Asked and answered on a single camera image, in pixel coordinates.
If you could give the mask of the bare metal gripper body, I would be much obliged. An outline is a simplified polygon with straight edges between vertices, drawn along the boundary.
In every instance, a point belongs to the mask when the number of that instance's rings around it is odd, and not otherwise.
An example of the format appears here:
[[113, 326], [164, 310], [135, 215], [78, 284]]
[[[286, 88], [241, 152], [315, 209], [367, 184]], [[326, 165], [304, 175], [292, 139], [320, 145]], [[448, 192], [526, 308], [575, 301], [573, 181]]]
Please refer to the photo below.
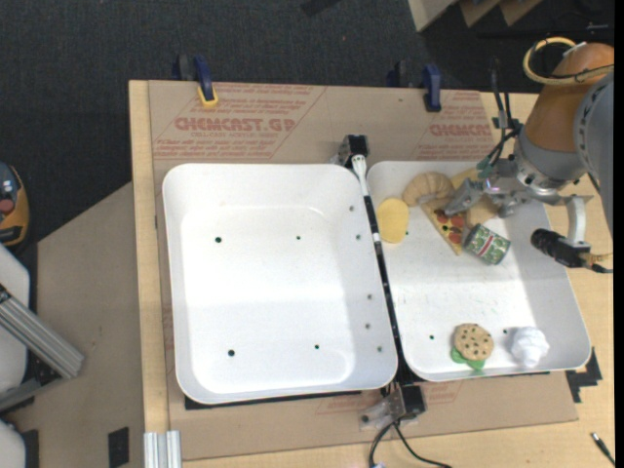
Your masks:
[[484, 191], [501, 205], [520, 205], [530, 200], [556, 204], [567, 180], [546, 175], [521, 157], [498, 159], [481, 170]]

